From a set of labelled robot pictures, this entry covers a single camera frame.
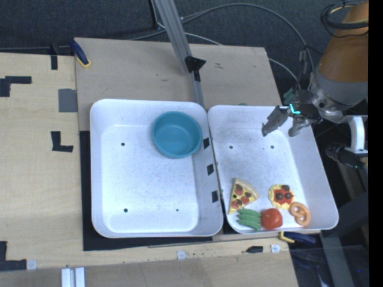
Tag toy pizza slice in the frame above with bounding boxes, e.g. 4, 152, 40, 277
227, 178, 261, 216

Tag blue bowl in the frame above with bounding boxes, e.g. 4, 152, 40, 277
151, 111, 203, 160

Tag green pea pods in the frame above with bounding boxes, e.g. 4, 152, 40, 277
236, 208, 262, 231

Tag yellow round toy pizza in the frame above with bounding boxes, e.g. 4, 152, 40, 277
268, 184, 296, 210

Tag brown flat board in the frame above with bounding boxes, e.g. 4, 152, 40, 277
74, 37, 321, 249

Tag white plastic tray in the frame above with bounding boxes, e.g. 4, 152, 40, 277
206, 103, 340, 236
89, 98, 225, 239

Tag red tomato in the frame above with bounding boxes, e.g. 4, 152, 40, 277
260, 207, 284, 230

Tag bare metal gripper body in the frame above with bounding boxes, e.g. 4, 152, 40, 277
288, 88, 354, 124

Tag black cylinder on white bracket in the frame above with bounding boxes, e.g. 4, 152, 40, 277
325, 115, 369, 170

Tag brown pretzel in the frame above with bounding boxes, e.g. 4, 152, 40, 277
289, 201, 312, 227

